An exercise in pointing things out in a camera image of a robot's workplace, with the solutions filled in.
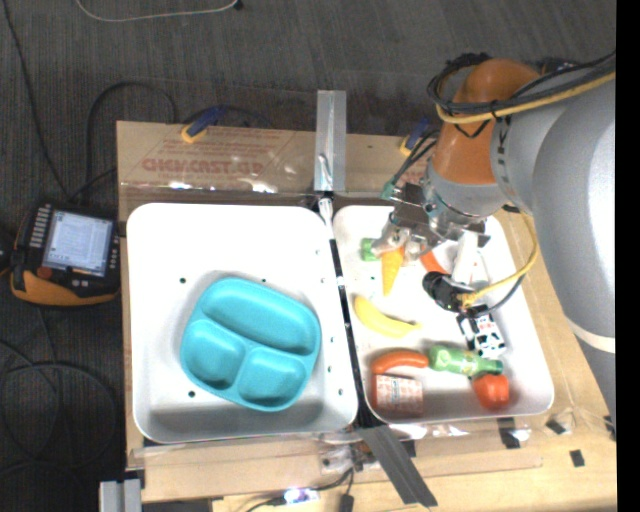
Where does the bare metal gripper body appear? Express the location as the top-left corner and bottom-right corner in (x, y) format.
(388, 181), (490, 247)

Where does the orange toy carrot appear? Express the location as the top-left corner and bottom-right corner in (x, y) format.
(419, 250), (450, 276)

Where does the yellow-orange carrot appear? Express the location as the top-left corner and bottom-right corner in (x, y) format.
(380, 246), (406, 298)

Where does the yellow banana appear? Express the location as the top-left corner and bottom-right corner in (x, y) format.
(353, 294), (423, 340)

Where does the black and white carton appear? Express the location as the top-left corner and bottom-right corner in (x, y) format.
(456, 311), (508, 361)

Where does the orange sausage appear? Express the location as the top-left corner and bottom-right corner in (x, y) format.
(370, 349), (431, 377)

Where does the green bottle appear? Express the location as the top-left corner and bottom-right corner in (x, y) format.
(427, 344), (505, 378)

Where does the white plastic tray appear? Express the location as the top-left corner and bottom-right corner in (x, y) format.
(331, 204), (556, 427)
(125, 202), (360, 445)

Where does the orange packet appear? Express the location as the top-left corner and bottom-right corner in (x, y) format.
(371, 373), (426, 418)

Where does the orange-red toy pepper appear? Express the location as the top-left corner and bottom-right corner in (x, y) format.
(471, 372), (511, 412)

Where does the blue divided plate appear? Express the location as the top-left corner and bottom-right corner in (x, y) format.
(178, 276), (323, 413)

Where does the brown cardboard board, red print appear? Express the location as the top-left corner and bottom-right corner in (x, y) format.
(115, 119), (617, 506)

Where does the black cylinder on white bracket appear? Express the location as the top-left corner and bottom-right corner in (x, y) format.
(421, 231), (492, 312)

